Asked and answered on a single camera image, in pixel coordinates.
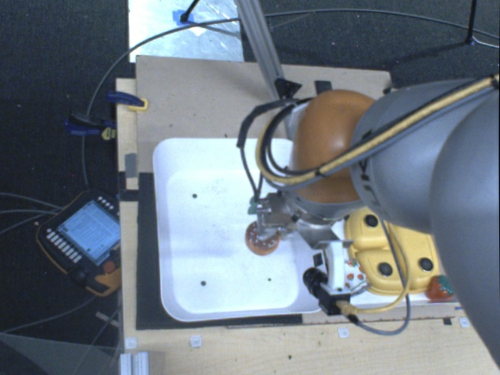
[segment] yellow cable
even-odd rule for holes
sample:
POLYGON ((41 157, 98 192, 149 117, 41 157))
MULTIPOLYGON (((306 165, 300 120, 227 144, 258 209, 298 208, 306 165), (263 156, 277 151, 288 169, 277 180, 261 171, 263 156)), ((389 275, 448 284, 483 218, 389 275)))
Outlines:
POLYGON ((266 133, 267 128, 269 125, 263 129, 262 133, 259 136, 259 139, 257 141, 257 148, 255 149, 255 160, 257 162, 257 166, 260 169, 260 172, 262 175, 267 179, 270 180, 274 183, 278 184, 287 184, 287 185, 293 185, 293 184, 300 184, 301 182, 306 182, 307 180, 311 180, 314 177, 317 176, 317 173, 328 173, 331 170, 334 170, 341 166, 342 164, 346 163, 347 161, 351 159, 355 159, 357 156, 368 152, 372 148, 376 148, 377 146, 381 145, 385 141, 393 138, 394 136, 400 134, 403 132, 405 129, 408 127, 411 127, 413 124, 418 123, 421 120, 424 120, 428 116, 438 112, 439 110, 443 109, 444 107, 447 107, 451 104, 454 104, 463 98, 466 98, 468 96, 471 96, 479 91, 483 91, 486 88, 489 88, 494 82, 499 82, 499 76, 498 74, 485 78, 483 80, 479 80, 478 82, 474 82, 473 84, 456 91, 455 93, 452 93, 451 95, 447 95, 443 98, 440 98, 439 100, 435 102, 431 102, 428 105, 425 105, 422 109, 420 109, 418 112, 413 113, 412 115, 408 116, 407 118, 399 121, 383 133, 379 134, 378 136, 374 137, 373 139, 363 143, 357 148, 354 148, 351 152, 341 155, 340 157, 331 160, 330 162, 327 162, 326 164, 323 164, 318 170, 313 169, 310 170, 307 173, 303 173, 301 175, 293 176, 293 177, 282 177, 280 175, 276 175, 274 173, 271 173, 270 171, 266 170, 264 168, 263 163, 260 159, 260 151, 263 145, 263 138, 264 134, 266 133))
POLYGON ((395 247, 399 249, 401 252, 401 255, 403 256, 403 261, 405 263, 406 267, 406 282, 405 282, 405 287, 403 288, 401 294, 390 304, 383 305, 381 307, 375 307, 372 309, 360 309, 359 307, 355 307, 351 303, 341 300, 337 302, 337 307, 341 309, 342 315, 348 316, 348 315, 356 315, 356 314, 377 314, 377 313, 385 313, 386 311, 392 310, 395 308, 401 301, 406 297, 406 295, 409 292, 409 286, 410 286, 410 279, 411 279, 411 269, 408 261, 408 257, 406 256, 406 253, 402 246, 400 245, 398 239, 396 238, 395 235, 393 235, 393 238, 391 239, 392 242, 394 243, 395 247))

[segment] white tray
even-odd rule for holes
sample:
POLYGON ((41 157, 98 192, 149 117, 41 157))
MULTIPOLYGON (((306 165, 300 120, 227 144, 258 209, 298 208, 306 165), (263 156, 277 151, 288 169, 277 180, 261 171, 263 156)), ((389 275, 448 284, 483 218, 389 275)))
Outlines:
MULTIPOLYGON (((257 180, 255 140, 246 144, 257 180)), ((278 162, 291 142, 273 140, 278 162)), ((299 237, 283 240, 270 255, 245 244, 255 221, 247 214, 252 189, 235 139, 167 139, 153 155, 162 303, 176 320, 312 313, 318 301, 302 274, 313 251, 299 237)), ((264 185, 262 195, 272 191, 264 185)))

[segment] wooden table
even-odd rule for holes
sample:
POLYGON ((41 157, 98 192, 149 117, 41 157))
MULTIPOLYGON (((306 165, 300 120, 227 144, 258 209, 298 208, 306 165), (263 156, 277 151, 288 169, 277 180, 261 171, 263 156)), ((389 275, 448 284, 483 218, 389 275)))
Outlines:
MULTIPOLYGON (((377 71, 284 66, 284 72, 304 84, 299 97, 314 95, 314 80, 331 80, 335 88, 374 98, 390 83, 387 73, 377 71)), ((241 116, 268 101, 253 63, 140 57, 137 81, 118 80, 117 89, 137 93, 150 104, 147 112, 117 107, 119 168, 132 191, 138 189, 138 173, 152 172, 152 149, 161 140, 235 137, 241 116)), ((432 314, 425 308, 414 310, 412 318, 420 320, 412 320, 395 337, 377 336, 322 313, 305 316, 305 324, 296 326, 136 330, 137 217, 137 202, 120 203, 123 336, 126 352, 149 352, 151 374, 498 373, 476 331, 461 327, 462 311, 451 325, 444 325, 439 317, 450 316, 449 306, 432 314), (339 330, 347 330, 348 337, 341 337, 339 330), (191 336, 201 336, 202 346, 192 348, 191 336)), ((389 330, 400 324, 374 326, 389 330)))

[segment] blue screen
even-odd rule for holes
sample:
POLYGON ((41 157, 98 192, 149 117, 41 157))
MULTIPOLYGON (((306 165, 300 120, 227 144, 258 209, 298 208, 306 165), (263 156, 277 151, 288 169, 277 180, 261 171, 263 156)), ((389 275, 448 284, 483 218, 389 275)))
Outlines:
POLYGON ((84 205, 57 230, 96 265, 104 261, 110 248, 120 240, 118 221, 94 201, 84 205))

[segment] black floor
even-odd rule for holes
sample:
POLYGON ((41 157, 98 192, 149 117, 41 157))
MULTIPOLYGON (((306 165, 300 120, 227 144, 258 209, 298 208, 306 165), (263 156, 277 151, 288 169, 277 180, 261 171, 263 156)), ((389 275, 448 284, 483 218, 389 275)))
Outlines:
MULTIPOLYGON (((467 25, 470 0, 261 0, 265 13, 300 9, 379 9, 430 16, 467 25)), ((479 0, 476 28, 498 35, 500 0, 479 0)), ((381 13, 321 13, 270 19, 283 63, 391 71, 396 87, 498 72, 498 49, 465 45, 466 30, 381 13)), ((477 34, 494 45, 498 39, 477 34)), ((245 58, 252 54, 244 43, 245 58)), ((68 135, 70 111, 84 113, 109 65, 127 49, 127 0, 0 0, 0 191, 65 205, 84 190, 80 138, 68 135)), ((131 77, 121 65, 115 77, 131 77)), ((98 96, 97 116, 112 107, 98 96)), ((116 193, 116 149, 87 138, 92 186, 116 193)), ((0 198, 0 210, 40 207, 0 198)), ((0 214, 0 231, 28 218, 0 214)), ((91 297, 63 276, 35 244, 34 221, 0 235, 0 330, 71 309, 91 297)), ((94 300, 74 314, 16 334, 90 343, 110 314, 116 294, 94 300)), ((113 346, 109 327, 97 340, 113 346)))

